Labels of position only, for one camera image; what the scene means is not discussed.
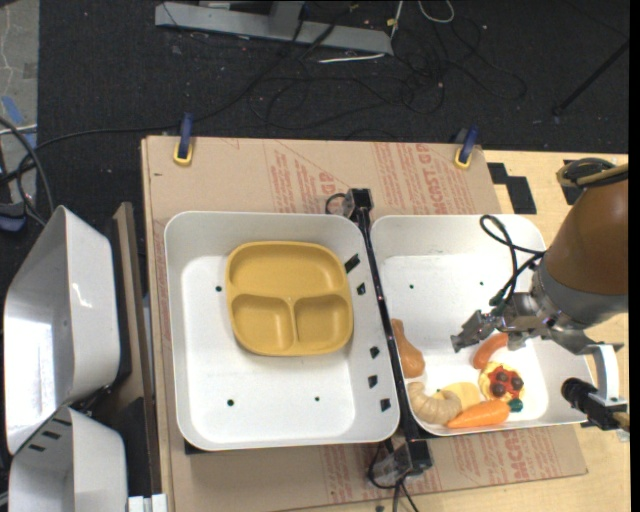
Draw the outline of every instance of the white tray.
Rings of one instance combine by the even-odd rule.
[[[58,407],[116,378],[114,279],[107,238],[56,208],[5,300],[5,422],[12,454]]]
[[[524,217],[500,215],[513,243],[544,250],[537,228]],[[422,351],[426,368],[421,377],[425,392],[458,381],[477,384],[479,370],[471,365],[478,345],[454,352],[450,337],[477,309],[487,312],[489,299],[511,277],[506,246],[485,234],[479,215],[388,216],[374,223],[372,244],[382,287],[392,318],[404,322],[407,339]],[[518,253],[519,263],[530,255]],[[516,291],[528,291],[530,270],[518,280]],[[496,352],[496,360],[517,369],[525,382],[524,409],[491,427],[449,429],[416,421],[436,435],[458,435],[516,428],[577,423],[585,415],[562,397],[569,377],[593,382],[584,356],[575,356],[553,341],[532,339],[527,346]]]
[[[120,435],[61,407],[16,454],[11,512],[123,512],[127,465]]]
[[[284,358],[253,354],[236,342],[222,289],[226,259],[239,245],[262,240],[320,244],[343,262],[359,255],[347,274],[354,331],[345,347]],[[352,222],[185,212],[168,223],[165,246],[177,420],[189,443],[208,451],[364,443],[395,432],[390,356],[364,240]]]

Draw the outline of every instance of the toy food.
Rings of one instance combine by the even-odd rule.
[[[391,327],[393,328],[393,334],[396,338],[396,344],[398,345],[402,373],[404,373],[407,379],[420,377],[422,372],[424,372],[424,357],[422,357],[422,352],[414,347],[404,335],[404,324],[402,320],[392,318]]]
[[[494,334],[486,340],[473,356],[473,367],[476,370],[483,370],[493,353],[499,348],[506,347],[509,335],[506,332]]]
[[[524,393],[524,381],[520,374],[504,363],[491,362],[480,372],[478,385],[487,399],[503,402],[520,398]]]
[[[511,409],[502,400],[488,400],[469,407],[447,422],[449,428],[486,427],[502,423]]]
[[[458,395],[448,390],[441,393],[444,399],[427,396],[422,382],[409,383],[409,402],[416,416],[427,423],[444,425],[460,414],[462,403]]]
[[[478,389],[478,386],[472,382],[455,382],[453,384],[449,384],[434,394],[434,398],[444,399],[443,391],[453,391],[458,395],[458,398],[462,403],[463,411],[467,410],[472,405],[480,403],[480,390]]]

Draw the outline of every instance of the black cable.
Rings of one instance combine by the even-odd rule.
[[[324,213],[327,213],[329,215],[332,214],[332,212],[329,210],[329,204],[335,199],[338,199],[339,197],[344,199],[346,197],[346,194],[343,194],[342,192],[337,192],[329,196],[329,198],[324,203]]]
[[[497,93],[495,91],[492,91],[487,86],[485,86],[472,73],[470,73],[464,67],[460,66],[459,63],[452,63],[452,64],[454,64],[456,66],[460,66],[461,71],[463,71],[469,78],[471,78],[475,83],[477,83],[482,89],[484,89],[485,91],[487,91],[488,93],[492,94],[493,96],[495,96],[497,98],[502,98],[502,99],[506,99],[506,100],[518,100],[518,99],[523,98],[527,94],[527,90],[528,90],[527,83],[524,81],[524,79],[522,79],[519,75],[517,75],[517,74],[515,74],[515,73],[513,73],[513,72],[511,72],[509,70],[506,70],[504,68],[496,66],[495,64],[492,64],[486,58],[484,58],[478,52],[478,48],[480,47],[480,39],[481,39],[481,35],[482,35],[482,30],[480,29],[480,27],[473,20],[471,20],[469,18],[457,17],[457,19],[462,19],[462,20],[468,22],[469,24],[471,24],[476,29],[476,32],[478,34],[477,41],[476,41],[476,44],[474,46],[474,45],[470,44],[469,42],[467,42],[466,40],[464,40],[462,38],[462,36],[460,36],[460,34],[456,30],[456,24],[453,24],[453,23],[449,24],[451,26],[451,31],[453,32],[453,34],[458,38],[459,41],[461,41],[469,49],[469,54],[467,55],[467,57],[464,58],[464,60],[466,60],[468,57],[471,57],[471,56],[477,57],[478,59],[480,59],[481,62],[483,62],[484,64],[486,64],[490,68],[492,68],[492,69],[494,69],[496,71],[499,71],[501,73],[504,73],[507,76],[511,76],[511,77],[515,78],[522,85],[522,90],[518,94],[516,94],[515,96],[499,94],[499,93]]]
[[[580,14],[582,14],[583,16],[589,18],[591,21],[597,23],[598,25],[601,25],[605,28],[608,28],[609,30],[615,32],[616,34],[629,39],[629,34],[623,32],[622,30],[609,25],[608,23],[605,23],[604,21],[602,21],[602,19],[600,19],[599,17],[595,17],[592,14],[588,13],[587,11],[585,11],[584,9],[578,7],[577,5],[575,5],[573,2],[569,2],[568,0],[563,0],[565,4],[569,5],[570,7],[572,7],[573,9],[575,9],[576,11],[578,11]]]
[[[349,9],[345,9],[345,10],[342,10],[341,12],[337,13],[337,15],[334,17],[334,21],[332,22],[332,24],[329,25],[327,30],[325,30],[325,32],[323,32],[316,39],[316,41],[314,41],[309,46],[309,48],[302,54],[302,56],[298,60],[300,61],[304,57],[308,56],[310,51],[312,51],[319,44],[321,44],[321,42],[324,41],[326,39],[326,37],[328,37],[328,35],[331,33],[331,31],[333,30],[331,27],[335,27],[335,25],[336,25],[337,21],[340,19],[340,17],[342,17],[345,14],[351,12],[352,10],[353,10],[353,8],[349,8]],[[296,31],[296,35],[294,36],[294,39],[292,41],[290,41],[290,42],[295,42],[295,40],[297,38],[298,32],[299,32],[299,30],[301,28],[301,25],[302,25],[302,18],[301,18],[300,21],[301,21],[301,23],[298,26],[298,29]],[[474,27],[476,28],[476,31],[478,33],[478,37],[476,38],[476,40],[472,44],[472,43],[469,43],[469,42],[465,41],[462,37],[460,37],[459,34],[457,35],[457,37],[468,48],[468,52],[464,56],[464,58],[462,60],[468,58],[471,55],[477,54],[477,45],[479,45],[479,41],[480,41],[480,33],[481,32],[477,28],[477,25],[475,25],[470,20],[468,20],[468,21],[470,23],[472,23],[474,25]],[[177,25],[177,23],[175,22],[175,20],[173,20],[173,22],[174,22],[175,27],[178,28],[179,30],[187,31],[186,29],[183,29],[183,28],[179,27]],[[407,32],[407,30],[403,28],[403,30],[400,30],[398,32],[398,34],[404,34],[405,32]],[[204,42],[200,38],[195,37],[196,34],[198,34],[198,33],[193,33],[193,32],[190,33],[191,39],[193,39],[193,40],[195,40],[197,42],[200,42],[200,43]],[[443,47],[445,48],[445,57],[448,57],[448,54],[446,53],[446,47],[444,46],[444,44],[443,44]],[[266,115],[258,113],[258,111],[256,110],[256,108],[254,107],[254,105],[252,103],[250,103],[250,108],[253,111],[253,113],[261,121],[263,121],[265,123],[265,127],[266,128],[268,128],[270,126],[273,126],[275,128],[279,128],[279,129],[282,129],[282,130],[289,130],[289,131],[301,131],[301,130],[306,130],[306,129],[317,128],[319,126],[323,126],[325,124],[328,124],[328,123],[334,122],[336,120],[339,120],[339,119],[341,119],[341,118],[343,118],[345,116],[353,115],[355,113],[359,113],[359,112],[363,112],[363,111],[367,111],[367,110],[380,108],[380,107],[383,107],[385,105],[389,105],[389,106],[402,105],[405,108],[407,108],[408,110],[410,110],[410,111],[412,111],[412,112],[414,112],[416,114],[419,114],[419,115],[431,114],[431,113],[435,112],[437,109],[439,109],[442,106],[442,104],[444,103],[445,87],[444,87],[443,78],[444,78],[445,73],[449,69],[451,69],[453,66],[460,66],[460,64],[452,63],[448,58],[445,59],[445,62],[443,63],[441,61],[441,59],[439,59],[437,57],[437,52],[433,51],[434,48],[432,46],[427,45],[427,46],[424,46],[424,48],[426,48],[426,51],[427,51],[426,55],[411,54],[411,55],[402,56],[401,52],[398,52],[398,51],[394,50],[394,53],[396,54],[396,60],[398,62],[400,62],[401,64],[403,64],[409,71],[409,74],[407,76],[405,76],[404,78],[398,78],[397,76],[389,77],[392,80],[398,81],[399,84],[400,84],[399,98],[397,98],[397,99],[396,98],[388,98],[388,97],[380,94],[375,89],[373,89],[371,86],[369,86],[363,79],[357,79],[357,78],[327,78],[327,77],[311,77],[311,76],[308,76],[306,79],[289,78],[289,80],[291,80],[290,84],[288,86],[286,86],[284,88],[284,90],[280,90],[278,93],[276,93],[275,96],[273,96],[271,98],[271,101],[267,105]],[[274,80],[274,79],[264,80],[264,77],[268,73],[273,71],[282,62],[282,60],[287,56],[286,55],[287,53],[288,52],[281,51],[280,55],[279,55],[280,56],[279,60],[277,60],[276,62],[274,62],[271,65],[267,66],[261,73],[259,73],[253,80],[251,80],[251,82],[249,82],[242,90],[240,90],[237,94],[235,94],[233,97],[228,99],[222,105],[220,105],[219,107],[213,109],[212,111],[210,111],[208,113],[205,113],[204,115],[196,117],[194,119],[194,123],[198,123],[198,122],[204,121],[206,119],[209,119],[211,117],[214,117],[214,116],[220,114],[222,111],[224,111],[224,110],[232,107],[233,105],[237,104],[244,96],[246,96],[247,94],[251,94],[252,91],[255,90],[255,88],[257,87],[257,85],[259,83],[261,83],[261,82],[262,83],[267,83],[270,80]],[[490,63],[488,63],[486,61],[486,59],[484,59],[483,57],[480,56],[480,58],[484,62],[486,62],[488,65],[494,67],[495,69],[499,69],[496,66],[493,66]],[[492,92],[489,88],[484,86],[484,84],[482,84],[482,82],[480,82],[475,76],[473,76],[467,70],[463,69],[463,71],[466,74],[468,74],[479,85],[481,85],[485,90],[488,90],[489,92]],[[371,78],[377,80],[378,82],[381,80],[380,76],[372,76]],[[313,83],[318,83],[320,81],[329,81],[329,80],[333,80],[333,81],[336,81],[336,80],[350,81],[350,82],[352,82],[354,84],[357,84],[358,86],[364,88],[366,91],[368,91],[368,93],[372,94],[374,97],[379,98],[380,101],[379,102],[374,102],[373,104],[369,104],[369,105],[362,106],[362,107],[359,107],[359,108],[343,111],[341,113],[334,114],[334,115],[331,115],[331,116],[327,116],[327,117],[324,117],[322,119],[319,119],[317,121],[310,122],[310,123],[302,123],[302,124],[295,125],[293,123],[279,123],[279,122],[276,122],[274,120],[273,110],[274,110],[276,102],[284,94],[288,93],[296,85],[296,83],[301,83],[305,87],[308,88],[308,90],[303,95],[302,101],[300,102],[300,103],[303,103],[304,101],[306,101],[306,99],[308,97],[308,94],[309,94],[309,89],[310,89],[310,87],[311,87],[311,85]],[[424,101],[424,93],[427,90],[436,91],[437,99],[436,99],[435,104],[431,108],[428,108],[428,109],[417,108],[415,106],[414,102],[418,98],[420,98],[421,101]],[[45,142],[39,144],[36,147],[36,150],[40,150],[42,148],[45,148],[45,147],[47,147],[47,146],[49,146],[51,144],[57,143],[57,142],[61,142],[61,141],[64,141],[64,140],[68,140],[68,139],[76,138],[76,137],[80,137],[80,136],[85,136],[85,135],[156,132],[156,131],[164,131],[164,130],[177,130],[178,127],[179,127],[179,123],[178,122],[174,122],[174,123],[148,125],[148,126],[138,126],[138,127],[128,127],[128,128],[99,128],[99,129],[93,129],[93,130],[84,130],[84,131],[65,134],[65,135],[62,135],[60,137],[56,137],[56,138],[50,139],[48,141],[45,141]],[[30,167],[31,167],[31,165],[28,164],[28,158],[26,158],[26,159],[23,160],[23,165],[21,165],[18,170],[21,171],[21,172],[24,172],[24,171],[28,170]]]
[[[369,482],[371,482],[378,489],[382,489],[382,490],[391,490],[391,489],[393,489],[392,503],[393,503],[394,512],[398,510],[398,505],[399,505],[399,502],[400,502],[400,491],[404,492],[404,494],[407,497],[407,499],[409,500],[409,504],[411,505],[413,510],[415,512],[420,512],[418,510],[418,507],[414,503],[413,499],[411,499],[411,496],[409,495],[409,492],[407,491],[406,486],[404,485],[404,481],[406,479],[406,475],[400,477],[398,479],[398,481],[396,481],[393,485],[383,485],[383,484],[380,484],[380,483],[378,483],[376,481],[375,476],[373,474],[373,468],[374,468],[374,466],[375,466],[375,464],[376,464],[376,462],[378,460],[378,456],[380,455],[380,452],[382,451],[382,447],[383,447],[384,444],[385,444],[384,442],[378,443],[378,447],[376,448],[376,452],[375,452],[373,458],[371,459],[371,462],[369,463],[369,467],[367,468],[367,479],[369,480]]]
[[[331,35],[331,33],[336,28],[338,21],[340,21],[340,19],[343,18],[345,15],[352,12],[353,9],[355,9],[355,7],[350,6],[349,8],[344,9],[340,11],[338,14],[336,14],[331,20],[331,23],[329,23],[329,25],[327,26],[327,28],[324,29],[324,31],[315,39],[315,41],[311,43],[309,48],[307,48],[307,50],[300,57],[298,57],[298,59],[299,60],[306,59],[311,54],[311,52],[313,52],[318,46],[320,46],[327,39],[327,37]]]
[[[493,238],[496,242],[500,242],[501,244],[506,245],[507,247],[513,248],[513,249],[515,249],[517,251],[527,252],[529,254],[542,254],[542,253],[544,253],[544,251],[537,251],[535,249],[527,249],[526,247],[520,247],[519,245],[515,245],[513,242],[510,242],[510,240],[511,240],[510,237],[508,239],[506,237],[505,238],[500,238],[495,233],[493,233],[489,228],[487,228],[487,226],[485,225],[485,222],[487,220],[491,220],[498,227],[498,229],[500,229],[500,231],[503,234],[506,233],[506,228],[504,227],[504,224],[502,224],[502,222],[500,222],[493,215],[483,215],[482,217],[480,217],[480,227],[482,228],[482,230],[487,235],[489,235],[491,238]]]
[[[500,238],[495,233],[491,232],[489,228],[486,226],[486,221],[491,221],[497,228],[500,230],[504,238]],[[504,286],[498,291],[498,293],[490,300],[490,305],[498,306],[499,304],[504,304],[511,300],[513,294],[515,293],[516,283],[518,281],[518,277],[525,269],[529,268],[535,261],[542,258],[545,254],[545,251],[536,251],[533,249],[527,249],[525,247],[520,247],[519,245],[515,245],[511,240],[511,236],[507,231],[505,225],[500,222],[500,220],[493,215],[482,215],[480,217],[480,227],[482,230],[488,234],[491,238],[500,242],[503,245],[506,245],[509,248],[509,254],[511,255],[511,266],[512,273],[509,280],[504,284]],[[518,267],[518,260],[516,256],[516,250],[526,252],[529,254],[533,254],[527,261],[525,261],[522,265]]]
[[[611,185],[613,183],[617,183],[629,178],[629,171],[627,170],[625,172],[621,172],[620,174],[615,174],[614,176],[599,179],[590,183],[578,183],[581,178],[586,178],[587,176],[592,176],[594,174],[613,169],[614,167],[615,164],[602,158],[582,158],[580,160],[574,160],[573,162],[567,164],[564,172],[562,173],[562,177],[572,182],[576,187],[581,189],[586,187],[593,188],[602,187],[604,185]]]
[[[42,163],[40,162],[38,155],[36,155],[35,149],[31,147],[31,144],[29,143],[27,138],[22,133],[20,133],[18,128],[13,123],[11,123],[10,121],[7,121],[4,117],[0,116],[0,124],[2,124],[9,130],[11,130],[11,133],[16,137],[16,139],[18,139],[20,144],[27,151],[27,155],[33,162],[33,165],[35,166],[38,172],[38,176],[40,177],[40,181],[42,182],[42,186],[47,198],[47,202],[49,204],[49,214],[50,215],[53,214],[53,210],[55,210],[55,201],[53,199],[53,194],[51,192],[51,186],[49,185],[49,179],[47,178],[47,175],[44,172]],[[31,201],[29,200],[24,189],[22,188],[22,171],[20,167],[18,167],[16,180],[18,183],[18,191],[25,202],[25,205],[27,207],[26,211],[28,212],[28,215],[32,218],[35,218],[36,220],[38,220],[38,222],[42,224],[44,222],[43,219],[35,212],[35,207],[31,205]]]

